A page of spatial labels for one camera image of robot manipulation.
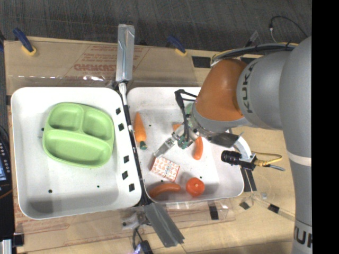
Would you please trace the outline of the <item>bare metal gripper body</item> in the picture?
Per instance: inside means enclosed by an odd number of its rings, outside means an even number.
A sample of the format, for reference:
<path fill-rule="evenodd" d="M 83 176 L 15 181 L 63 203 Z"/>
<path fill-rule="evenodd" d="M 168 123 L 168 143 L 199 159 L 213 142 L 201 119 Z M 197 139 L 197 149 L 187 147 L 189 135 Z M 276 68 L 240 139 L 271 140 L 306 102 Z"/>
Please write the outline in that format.
<path fill-rule="evenodd" d="M 174 123 L 172 125 L 173 132 L 171 138 L 174 140 L 174 145 L 177 145 L 181 149 L 188 148 L 192 143 L 197 141 L 199 137 L 210 141 L 208 131 L 199 124 L 189 123 L 188 129 L 185 131 L 184 123 Z"/>

